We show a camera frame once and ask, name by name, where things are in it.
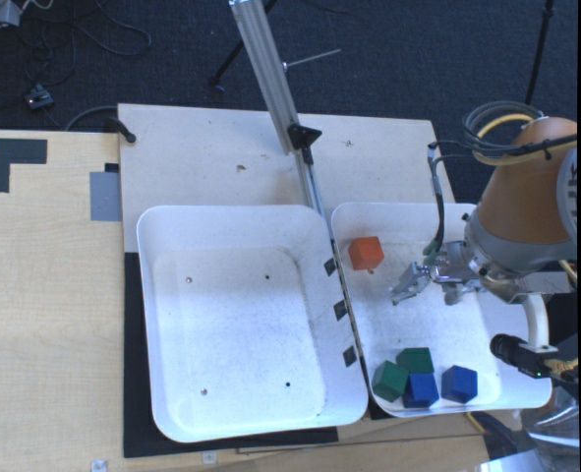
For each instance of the blue cube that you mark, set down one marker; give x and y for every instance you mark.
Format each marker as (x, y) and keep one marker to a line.
(421, 390)
(459, 384)

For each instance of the pale flat board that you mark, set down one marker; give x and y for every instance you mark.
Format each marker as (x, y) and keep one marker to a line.
(211, 160)

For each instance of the orange cube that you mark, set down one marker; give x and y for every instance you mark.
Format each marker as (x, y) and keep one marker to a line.
(365, 253)

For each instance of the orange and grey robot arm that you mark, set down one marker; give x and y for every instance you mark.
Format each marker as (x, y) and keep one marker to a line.
(526, 199)

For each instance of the white plastic tray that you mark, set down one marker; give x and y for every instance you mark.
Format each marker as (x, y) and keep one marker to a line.
(418, 322)
(241, 327)

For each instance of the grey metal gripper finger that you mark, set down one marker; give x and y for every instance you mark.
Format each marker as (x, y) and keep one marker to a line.
(410, 283)
(454, 294)

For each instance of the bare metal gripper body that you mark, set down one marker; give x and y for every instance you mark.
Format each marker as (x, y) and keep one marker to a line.
(459, 268)

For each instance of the green cube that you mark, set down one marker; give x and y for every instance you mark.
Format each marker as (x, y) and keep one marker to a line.
(389, 381)
(416, 360)

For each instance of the black cylinder on white bracket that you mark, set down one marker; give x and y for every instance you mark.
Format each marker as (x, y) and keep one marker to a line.
(518, 354)

